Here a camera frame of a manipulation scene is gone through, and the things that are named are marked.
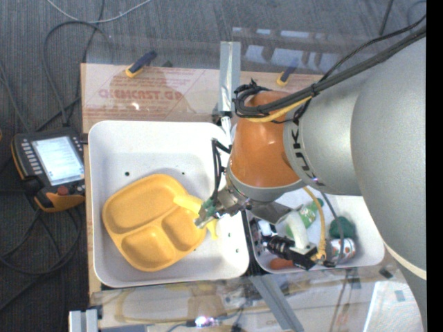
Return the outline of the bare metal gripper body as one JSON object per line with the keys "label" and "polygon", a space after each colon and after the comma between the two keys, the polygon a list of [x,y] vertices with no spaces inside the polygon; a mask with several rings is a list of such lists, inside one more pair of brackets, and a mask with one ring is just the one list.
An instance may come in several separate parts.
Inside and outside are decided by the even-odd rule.
{"label": "bare metal gripper body", "polygon": [[263,219],[269,223],[276,224],[284,215],[290,213],[291,208],[272,202],[260,202],[249,197],[244,196],[238,192],[234,187],[225,186],[218,192],[217,196],[217,211],[225,210],[247,211],[258,219]]}

